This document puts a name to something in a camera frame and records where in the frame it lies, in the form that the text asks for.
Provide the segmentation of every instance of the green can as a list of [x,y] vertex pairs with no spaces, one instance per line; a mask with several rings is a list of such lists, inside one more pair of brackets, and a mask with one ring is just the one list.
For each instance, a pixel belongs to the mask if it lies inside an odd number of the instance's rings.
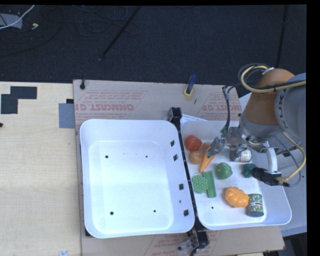
[[264,213],[264,205],[261,194],[249,194],[249,204],[247,206],[247,214],[250,217],[261,217]]

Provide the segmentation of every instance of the small blue object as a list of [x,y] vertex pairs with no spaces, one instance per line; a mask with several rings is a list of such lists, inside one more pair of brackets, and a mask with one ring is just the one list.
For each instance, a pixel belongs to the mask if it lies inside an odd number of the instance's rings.
[[191,96],[191,94],[194,90],[194,84],[196,82],[196,78],[197,78],[197,76],[195,74],[190,75],[190,77],[188,78],[188,80],[186,82],[188,84],[188,86],[184,89],[184,93],[183,93],[185,96],[187,96],[187,97]]

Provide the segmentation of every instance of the red tomato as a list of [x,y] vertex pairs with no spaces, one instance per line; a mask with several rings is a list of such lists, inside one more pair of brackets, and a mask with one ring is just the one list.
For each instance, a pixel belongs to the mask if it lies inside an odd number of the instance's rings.
[[184,140],[184,146],[187,150],[192,152],[201,148],[202,141],[196,136],[189,135]]

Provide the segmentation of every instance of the tin can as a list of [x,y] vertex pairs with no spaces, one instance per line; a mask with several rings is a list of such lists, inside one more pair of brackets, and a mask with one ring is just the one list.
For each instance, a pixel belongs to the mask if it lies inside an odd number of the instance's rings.
[[249,194],[249,204],[247,206],[247,214],[250,217],[261,217],[264,213],[264,205],[261,194]]
[[252,154],[250,150],[244,150],[241,154],[234,159],[235,162],[250,162]]

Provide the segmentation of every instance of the cardboard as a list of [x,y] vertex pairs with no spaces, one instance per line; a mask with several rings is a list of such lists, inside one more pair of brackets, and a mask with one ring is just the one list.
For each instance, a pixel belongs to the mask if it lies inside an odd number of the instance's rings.
[[[163,120],[171,107],[183,114],[205,120],[226,121],[227,105],[222,85],[195,84],[192,95],[184,95],[186,84],[101,81],[73,81],[81,244],[83,256],[100,255],[182,255],[177,244],[188,236],[157,234],[99,239],[86,235],[84,224],[82,164],[79,129],[88,119]],[[229,95],[230,120],[238,121],[242,107],[236,90]],[[199,250],[200,256],[226,256],[283,250],[285,247],[278,226],[207,230],[209,245]]]

